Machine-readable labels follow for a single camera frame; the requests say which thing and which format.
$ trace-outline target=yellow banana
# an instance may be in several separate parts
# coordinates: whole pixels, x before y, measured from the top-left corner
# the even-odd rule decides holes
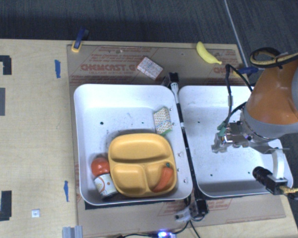
[[[218,64],[222,64],[221,61],[217,60],[216,57],[212,54],[210,54],[206,48],[204,47],[202,42],[198,42],[197,43],[197,52],[199,54],[200,57],[202,57],[202,59],[204,61],[206,61],[207,63],[218,63]]]

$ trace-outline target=eraser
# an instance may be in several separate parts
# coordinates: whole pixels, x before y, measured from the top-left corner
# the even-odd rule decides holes
[[[138,65],[137,69],[148,77],[156,80],[159,74],[162,72],[163,68],[160,67],[155,62],[151,61],[149,58],[145,57]]]
[[[156,131],[163,136],[172,130],[172,124],[168,108],[162,108],[153,114]]]

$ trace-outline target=wooden table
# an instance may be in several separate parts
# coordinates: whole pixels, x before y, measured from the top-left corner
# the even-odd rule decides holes
[[[5,116],[0,116],[0,198],[2,191],[12,191],[12,216],[9,221],[0,221],[0,238],[62,237],[63,227],[78,224],[67,70],[69,44],[72,41],[0,40],[0,55],[12,58],[12,75],[2,74],[0,62],[0,88],[5,88]],[[60,78],[56,77],[55,60],[61,62]],[[288,200],[282,196],[281,202],[285,218],[199,227],[198,232],[213,238],[298,237]],[[39,218],[32,217],[34,209],[40,209]],[[178,237],[194,237],[193,230],[188,228]]]

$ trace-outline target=toy carrot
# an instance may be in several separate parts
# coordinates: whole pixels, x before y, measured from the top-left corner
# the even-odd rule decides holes
[[[166,167],[162,169],[161,178],[158,185],[153,189],[154,193],[161,192],[165,190],[165,187],[169,183],[169,181],[173,178],[173,169],[169,167],[167,164]]]

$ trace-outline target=white can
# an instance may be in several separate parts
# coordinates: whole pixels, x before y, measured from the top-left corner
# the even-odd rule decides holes
[[[101,198],[117,193],[114,182],[110,174],[103,174],[95,178],[94,184],[101,195]]]

